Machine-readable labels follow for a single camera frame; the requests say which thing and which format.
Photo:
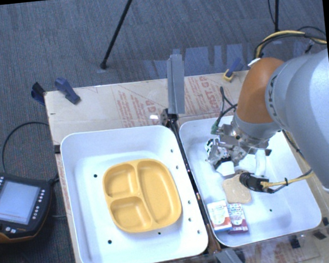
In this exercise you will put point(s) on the white and orange carton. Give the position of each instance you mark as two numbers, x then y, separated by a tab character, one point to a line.
219	216

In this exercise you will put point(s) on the red and white carton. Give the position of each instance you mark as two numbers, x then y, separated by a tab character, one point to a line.
237	218

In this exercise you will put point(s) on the brown cardboard board, red print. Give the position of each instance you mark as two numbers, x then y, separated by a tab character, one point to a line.
97	112

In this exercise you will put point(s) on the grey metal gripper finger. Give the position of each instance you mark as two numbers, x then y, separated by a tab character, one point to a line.
237	157
218	154

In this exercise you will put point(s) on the tan bread slice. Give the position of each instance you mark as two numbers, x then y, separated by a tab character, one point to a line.
236	192

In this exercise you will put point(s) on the white plastic tray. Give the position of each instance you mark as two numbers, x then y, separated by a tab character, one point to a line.
282	209
86	195

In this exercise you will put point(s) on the yellow divided plate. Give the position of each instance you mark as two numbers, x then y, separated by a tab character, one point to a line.
156	188

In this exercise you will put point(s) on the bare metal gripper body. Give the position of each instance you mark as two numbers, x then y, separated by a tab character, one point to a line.
231	138

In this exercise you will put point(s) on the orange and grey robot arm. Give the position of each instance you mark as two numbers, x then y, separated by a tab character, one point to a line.
300	103

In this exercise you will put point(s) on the black cylinder on white bracket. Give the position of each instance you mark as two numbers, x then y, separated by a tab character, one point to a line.
251	182

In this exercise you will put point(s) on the black stand leg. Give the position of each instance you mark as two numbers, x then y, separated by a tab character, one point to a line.
276	3
117	30

